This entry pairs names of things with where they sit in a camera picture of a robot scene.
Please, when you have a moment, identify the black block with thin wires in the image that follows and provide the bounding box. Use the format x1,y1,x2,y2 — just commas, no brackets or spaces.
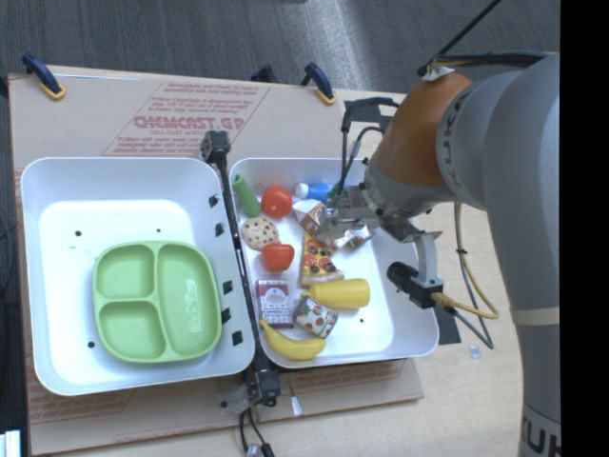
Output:
200,129,233,162
246,368,283,403

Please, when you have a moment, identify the white carton with red print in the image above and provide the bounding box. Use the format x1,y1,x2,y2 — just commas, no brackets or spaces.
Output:
332,226,376,251

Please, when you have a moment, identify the white plastic tray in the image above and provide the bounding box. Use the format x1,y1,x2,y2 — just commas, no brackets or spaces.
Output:
19,156,256,397
228,157,441,369

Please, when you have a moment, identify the thin black and white rod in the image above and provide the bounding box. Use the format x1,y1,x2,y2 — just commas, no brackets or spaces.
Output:
214,149,268,375

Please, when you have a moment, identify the green cylinder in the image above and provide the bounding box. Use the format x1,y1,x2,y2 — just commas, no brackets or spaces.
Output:
231,173,263,219

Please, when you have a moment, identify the pizza slice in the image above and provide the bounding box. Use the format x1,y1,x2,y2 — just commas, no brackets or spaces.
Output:
298,230,345,289

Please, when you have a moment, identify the blue and white bottle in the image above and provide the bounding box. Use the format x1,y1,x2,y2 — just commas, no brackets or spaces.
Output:
294,182,335,204

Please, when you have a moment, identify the white can with strawberry print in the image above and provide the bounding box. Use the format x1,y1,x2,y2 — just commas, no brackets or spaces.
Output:
291,295,340,339

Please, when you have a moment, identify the yellow mustard bottle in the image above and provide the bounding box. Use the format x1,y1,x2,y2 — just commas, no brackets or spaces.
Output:
301,277,372,310

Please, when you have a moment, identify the black cylinder on white bracket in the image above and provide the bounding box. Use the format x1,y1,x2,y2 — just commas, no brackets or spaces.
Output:
385,228,446,310

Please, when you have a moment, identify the brown cardboard board red print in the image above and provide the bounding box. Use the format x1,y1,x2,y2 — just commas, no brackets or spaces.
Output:
7,64,425,456

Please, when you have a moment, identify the red and white packet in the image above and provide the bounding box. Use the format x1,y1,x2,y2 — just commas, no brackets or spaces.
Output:
255,278,294,328

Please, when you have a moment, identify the yellow banana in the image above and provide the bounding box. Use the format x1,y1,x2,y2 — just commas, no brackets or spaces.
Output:
259,319,328,362

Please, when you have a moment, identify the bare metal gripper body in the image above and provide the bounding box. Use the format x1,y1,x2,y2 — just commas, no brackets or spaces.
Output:
330,185,387,231

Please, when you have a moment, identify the brown and white carton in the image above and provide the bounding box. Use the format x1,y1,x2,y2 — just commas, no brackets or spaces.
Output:
291,198,327,235

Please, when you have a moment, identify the brown chocolate chip biscuit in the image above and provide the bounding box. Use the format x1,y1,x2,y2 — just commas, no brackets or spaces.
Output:
241,216,280,250

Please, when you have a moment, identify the red pepper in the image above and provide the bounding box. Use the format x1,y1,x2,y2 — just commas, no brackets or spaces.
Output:
260,242,296,272

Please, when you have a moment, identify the red tomato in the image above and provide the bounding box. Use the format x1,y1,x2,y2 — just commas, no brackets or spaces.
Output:
260,186,294,220

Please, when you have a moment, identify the green divided plate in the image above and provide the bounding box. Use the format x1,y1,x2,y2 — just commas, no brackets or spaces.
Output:
92,240,224,365

